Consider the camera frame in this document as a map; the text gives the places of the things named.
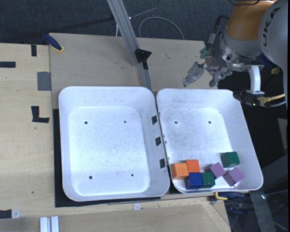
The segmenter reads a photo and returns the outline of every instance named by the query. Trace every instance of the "block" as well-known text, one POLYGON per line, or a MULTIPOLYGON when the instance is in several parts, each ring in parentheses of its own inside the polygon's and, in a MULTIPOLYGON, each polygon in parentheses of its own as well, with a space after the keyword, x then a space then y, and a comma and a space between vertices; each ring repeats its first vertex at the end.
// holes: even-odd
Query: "block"
POLYGON ((226 182, 229 184, 230 187, 234 186, 236 183, 238 183, 240 180, 244 178, 244 175, 242 172, 238 169, 238 167, 233 168, 229 172, 227 172, 223 178, 226 180, 226 182))
POLYGON ((187 168, 189 173, 200 173, 199 160, 186 160, 187 168))
POLYGON ((212 172, 205 172, 201 173, 202 181, 203 181, 203 186, 202 188, 211 188, 214 186, 215 183, 215 177, 212 172))
POLYGON ((199 189, 203 186, 201 173, 189 173, 185 179, 186 189, 199 189))
POLYGON ((183 180, 189 176, 187 164, 185 162, 172 164, 171 172, 173 180, 183 180))
POLYGON ((236 151, 226 152, 220 158, 221 158, 221 161, 222 161, 222 166, 224 168, 232 168, 232 167, 235 167, 236 165, 238 165, 240 163, 240 160, 239 160, 239 158, 237 156, 237 152, 236 151))
POLYGON ((217 162, 214 165, 210 166, 207 172, 212 172, 215 179, 226 174, 226 171, 223 169, 220 162, 217 162))

